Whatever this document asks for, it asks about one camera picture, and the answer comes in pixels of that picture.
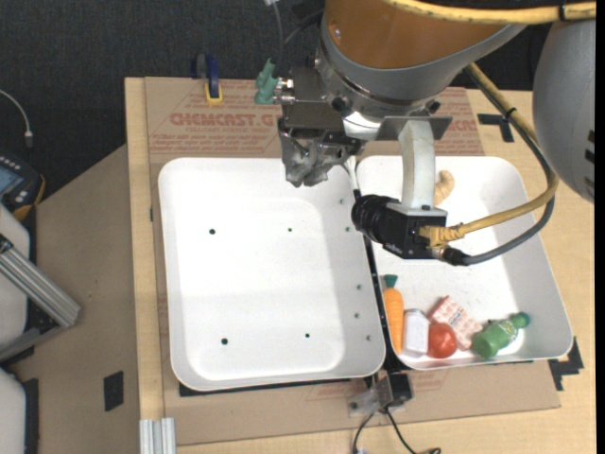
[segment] yellow cable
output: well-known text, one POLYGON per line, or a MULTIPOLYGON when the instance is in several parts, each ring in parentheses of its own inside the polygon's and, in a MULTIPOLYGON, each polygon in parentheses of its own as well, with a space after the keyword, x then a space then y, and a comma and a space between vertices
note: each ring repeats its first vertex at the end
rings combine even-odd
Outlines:
MULTIPOLYGON (((515 122, 537 145, 535 138, 536 133, 533 129, 533 126, 508 103, 495 84, 493 84, 493 82, 491 82, 489 78, 483 74, 475 63, 470 64, 468 69, 474 77, 479 79, 481 84, 485 87, 485 91, 502 107, 502 109, 507 111, 513 110, 510 113, 510 116, 514 116, 515 122)), ((498 223, 506 222, 507 220, 511 220, 513 218, 521 217, 524 214, 546 205, 555 195, 558 186, 559 177, 551 170, 548 176, 548 187, 546 191, 532 201, 529 201, 518 207, 511 208, 510 210, 499 212, 485 218, 480 218, 466 224, 455 225, 452 227, 422 227, 420 230, 420 235, 429 239, 429 247, 435 249, 442 248, 448 242, 463 238, 466 234, 478 231, 479 229, 485 229, 486 227, 492 227, 498 223)))
MULTIPOLYGON (((418 0, 382 0, 398 9, 450 22, 496 25, 538 25, 559 21, 560 7, 536 9, 465 9, 444 7, 418 0)), ((596 18, 596 2, 570 3, 564 7, 565 20, 596 18)))

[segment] red and white package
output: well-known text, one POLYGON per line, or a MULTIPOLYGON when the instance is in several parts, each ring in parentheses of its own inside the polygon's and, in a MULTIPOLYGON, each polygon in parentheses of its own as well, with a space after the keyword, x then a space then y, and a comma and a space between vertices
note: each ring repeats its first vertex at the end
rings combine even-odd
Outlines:
POLYGON ((473 342, 473 335, 483 329, 481 324, 471 318, 449 296, 437 303, 428 314, 428 319, 434 323, 448 323, 452 326, 460 350, 468 350, 473 342))

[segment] toy tomato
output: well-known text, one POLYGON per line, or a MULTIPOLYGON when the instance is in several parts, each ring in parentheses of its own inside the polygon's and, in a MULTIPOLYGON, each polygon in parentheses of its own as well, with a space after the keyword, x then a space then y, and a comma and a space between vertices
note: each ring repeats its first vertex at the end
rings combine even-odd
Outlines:
POLYGON ((428 327, 428 355, 448 358, 457 350, 456 333, 448 323, 432 323, 428 327))

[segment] toy carrot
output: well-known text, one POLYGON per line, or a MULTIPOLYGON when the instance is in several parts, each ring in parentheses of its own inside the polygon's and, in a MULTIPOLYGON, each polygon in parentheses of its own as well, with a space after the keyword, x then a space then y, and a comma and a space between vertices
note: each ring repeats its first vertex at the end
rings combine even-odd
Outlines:
POLYGON ((398 289, 395 289, 397 276, 395 274, 385 275, 387 288, 383 293, 385 313, 389 324, 390 340, 395 353, 401 353, 404 346, 404 298, 398 289))

